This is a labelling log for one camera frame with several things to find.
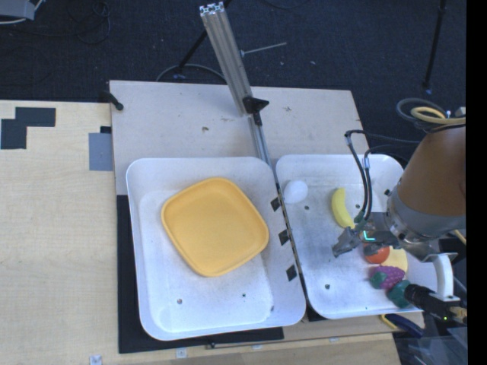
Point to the yellow rounded toy food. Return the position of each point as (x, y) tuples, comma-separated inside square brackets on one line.
[(398, 259)]

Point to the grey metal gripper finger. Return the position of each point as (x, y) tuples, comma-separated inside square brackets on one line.
[(342, 243), (358, 240)]

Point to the purple grapes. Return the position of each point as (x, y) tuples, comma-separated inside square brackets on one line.
[(392, 276)]

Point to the yellow banana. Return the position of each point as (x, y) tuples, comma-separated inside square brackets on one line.
[(339, 209)]

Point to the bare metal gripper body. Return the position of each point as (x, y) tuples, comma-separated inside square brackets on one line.
[(382, 231)]

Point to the white egg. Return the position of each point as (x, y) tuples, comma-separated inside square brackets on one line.
[(295, 191)]

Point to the pale wood board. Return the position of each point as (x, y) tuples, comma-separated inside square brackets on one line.
[(182, 124)]

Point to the orange tomato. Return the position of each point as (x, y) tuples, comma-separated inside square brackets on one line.
[(378, 256)]

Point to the white plastic tray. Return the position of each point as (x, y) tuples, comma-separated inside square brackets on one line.
[(323, 264), (213, 302)]

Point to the yellow plate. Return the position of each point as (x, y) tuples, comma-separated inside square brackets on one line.
[(213, 224)]

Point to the black cylinder on white bracket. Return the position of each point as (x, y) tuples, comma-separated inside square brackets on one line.
[(443, 280)]

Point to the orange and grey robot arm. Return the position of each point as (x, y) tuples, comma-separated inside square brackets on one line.
[(433, 181)]

